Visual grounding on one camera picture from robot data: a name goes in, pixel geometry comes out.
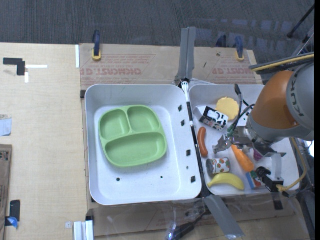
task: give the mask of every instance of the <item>hot dog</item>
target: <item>hot dog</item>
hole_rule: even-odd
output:
[[[208,156],[208,150],[206,148],[206,143],[205,143],[206,132],[207,132],[207,129],[205,127],[201,127],[198,131],[198,136],[197,136],[200,154],[203,158],[206,158]]]

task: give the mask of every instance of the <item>table surface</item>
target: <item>table surface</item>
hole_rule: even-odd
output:
[[[69,225],[84,221],[88,211],[81,76],[76,46],[0,43],[3,58],[21,58],[29,83],[16,66],[0,64],[0,114],[12,117],[10,136],[1,144],[13,146],[8,203],[21,201],[18,229],[5,228],[6,240],[71,240]],[[243,239],[307,239],[299,203],[294,216],[241,221]],[[163,239],[163,231],[101,236],[97,239]],[[218,225],[205,225],[186,240],[226,239]]]

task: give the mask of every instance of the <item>can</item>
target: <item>can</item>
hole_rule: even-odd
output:
[[[230,172],[230,160],[228,157],[206,160],[206,170],[209,175]]]

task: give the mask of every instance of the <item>toy banana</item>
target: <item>toy banana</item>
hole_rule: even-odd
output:
[[[216,174],[214,178],[207,184],[207,186],[211,188],[216,184],[229,184],[239,190],[245,189],[244,182],[237,175],[230,172]]]

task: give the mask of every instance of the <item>toy carrot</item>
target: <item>toy carrot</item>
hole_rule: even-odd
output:
[[[242,169],[244,169],[248,173],[253,171],[255,165],[250,160],[250,158],[242,150],[238,149],[236,145],[231,145],[231,148]]]

